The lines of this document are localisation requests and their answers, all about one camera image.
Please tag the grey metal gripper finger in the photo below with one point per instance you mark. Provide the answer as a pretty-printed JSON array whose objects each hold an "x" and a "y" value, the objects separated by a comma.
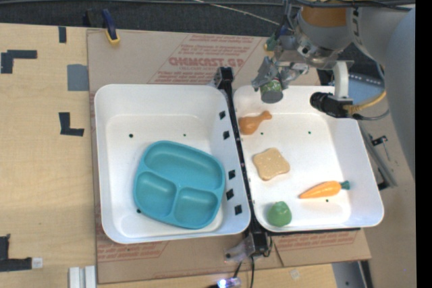
[
  {"x": 291, "y": 73},
  {"x": 265, "y": 74}
]

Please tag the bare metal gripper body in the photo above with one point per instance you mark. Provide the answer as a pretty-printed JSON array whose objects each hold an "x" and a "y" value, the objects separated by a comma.
[{"x": 297, "y": 55}]

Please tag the green and white small can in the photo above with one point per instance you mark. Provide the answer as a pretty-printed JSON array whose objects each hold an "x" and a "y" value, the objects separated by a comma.
[{"x": 272, "y": 91}]

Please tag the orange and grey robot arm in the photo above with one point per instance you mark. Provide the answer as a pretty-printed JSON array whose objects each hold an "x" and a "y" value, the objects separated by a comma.
[{"x": 371, "y": 3}]

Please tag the orange chicken drumstick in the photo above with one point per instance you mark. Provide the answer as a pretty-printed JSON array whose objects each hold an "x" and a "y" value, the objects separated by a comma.
[{"x": 251, "y": 124}]

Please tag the thin black rod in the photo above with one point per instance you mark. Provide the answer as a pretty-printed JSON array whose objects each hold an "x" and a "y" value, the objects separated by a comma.
[{"x": 240, "y": 148}]

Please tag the white plastic tray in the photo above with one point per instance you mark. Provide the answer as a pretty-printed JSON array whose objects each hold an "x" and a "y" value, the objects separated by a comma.
[
  {"x": 162, "y": 111},
  {"x": 324, "y": 151}
]

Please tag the tan bread slice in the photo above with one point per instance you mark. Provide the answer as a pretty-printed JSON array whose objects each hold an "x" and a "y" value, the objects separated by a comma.
[{"x": 271, "y": 164}]

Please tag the brown cardboard board red print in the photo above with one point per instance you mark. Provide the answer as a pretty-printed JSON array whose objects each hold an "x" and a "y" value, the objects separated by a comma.
[{"x": 162, "y": 57}]

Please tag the orange carrot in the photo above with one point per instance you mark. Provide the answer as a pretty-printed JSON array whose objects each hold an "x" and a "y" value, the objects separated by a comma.
[{"x": 320, "y": 190}]

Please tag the blue divided plate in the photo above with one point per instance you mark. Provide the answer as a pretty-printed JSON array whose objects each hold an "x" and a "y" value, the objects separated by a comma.
[{"x": 179, "y": 183}]

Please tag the green pear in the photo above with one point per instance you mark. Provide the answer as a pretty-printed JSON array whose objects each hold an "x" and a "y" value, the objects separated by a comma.
[{"x": 279, "y": 214}]

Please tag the black cylinder on white bracket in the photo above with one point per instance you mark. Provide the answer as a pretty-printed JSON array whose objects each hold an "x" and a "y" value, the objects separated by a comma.
[{"x": 332, "y": 99}]

